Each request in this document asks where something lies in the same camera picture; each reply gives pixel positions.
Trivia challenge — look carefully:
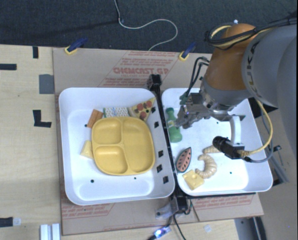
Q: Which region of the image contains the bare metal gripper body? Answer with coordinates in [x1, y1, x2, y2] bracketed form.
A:
[183, 92, 236, 124]

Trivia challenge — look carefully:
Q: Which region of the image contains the green bottle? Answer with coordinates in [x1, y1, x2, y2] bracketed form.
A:
[165, 107, 184, 143]

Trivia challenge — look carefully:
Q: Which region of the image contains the beige curved pastry toy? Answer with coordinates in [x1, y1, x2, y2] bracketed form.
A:
[202, 144, 222, 155]

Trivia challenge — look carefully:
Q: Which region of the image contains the watermelon slice toy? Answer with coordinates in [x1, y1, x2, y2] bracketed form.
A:
[175, 146, 193, 173]

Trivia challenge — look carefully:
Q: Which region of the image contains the pizza slice toy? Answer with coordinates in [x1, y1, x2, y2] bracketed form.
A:
[127, 96, 157, 122]

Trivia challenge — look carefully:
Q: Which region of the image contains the beige croissant toy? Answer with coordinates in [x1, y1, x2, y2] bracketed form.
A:
[194, 153, 218, 180]

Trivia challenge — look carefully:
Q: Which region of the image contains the yellow cheese block toy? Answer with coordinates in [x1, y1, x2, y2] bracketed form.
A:
[182, 169, 205, 191]

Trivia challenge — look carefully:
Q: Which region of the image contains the yellow divided plate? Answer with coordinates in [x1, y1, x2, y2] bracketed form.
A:
[91, 116, 156, 176]

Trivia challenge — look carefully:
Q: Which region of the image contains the white patterned packet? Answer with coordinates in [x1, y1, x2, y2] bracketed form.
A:
[103, 106, 130, 119]

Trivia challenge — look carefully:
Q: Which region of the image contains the white plastic tray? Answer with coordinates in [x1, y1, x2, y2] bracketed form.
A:
[161, 87, 274, 197]
[58, 87, 176, 206]

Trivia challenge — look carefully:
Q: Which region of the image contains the orange biscuit toy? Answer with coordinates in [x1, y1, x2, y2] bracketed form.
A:
[86, 108, 104, 129]

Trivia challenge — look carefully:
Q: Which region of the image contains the pale yellow cheese wedge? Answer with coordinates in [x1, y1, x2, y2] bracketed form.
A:
[79, 140, 94, 159]

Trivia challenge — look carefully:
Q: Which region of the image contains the brown cardboard board red print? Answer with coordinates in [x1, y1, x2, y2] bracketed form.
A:
[52, 47, 265, 236]

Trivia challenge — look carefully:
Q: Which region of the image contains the black cylinder on white bracket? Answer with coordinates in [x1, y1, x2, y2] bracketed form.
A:
[212, 114, 246, 160]

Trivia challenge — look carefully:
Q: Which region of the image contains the black block with wires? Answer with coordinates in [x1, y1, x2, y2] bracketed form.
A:
[146, 74, 163, 92]
[169, 193, 193, 215]

